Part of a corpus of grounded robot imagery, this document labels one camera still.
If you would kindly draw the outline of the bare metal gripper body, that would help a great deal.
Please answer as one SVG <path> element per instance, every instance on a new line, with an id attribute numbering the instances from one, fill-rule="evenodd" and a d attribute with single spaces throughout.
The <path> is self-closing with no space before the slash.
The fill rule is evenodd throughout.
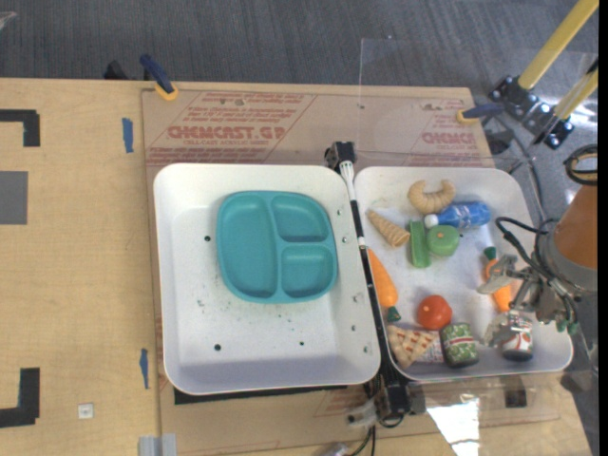
<path id="1" fill-rule="evenodd" d="M 510 275 L 521 282 L 509 303 L 512 311 L 533 314 L 543 325 L 554 324 L 558 332 L 572 331 L 572 299 L 558 280 L 546 279 L 531 267 Z"/>

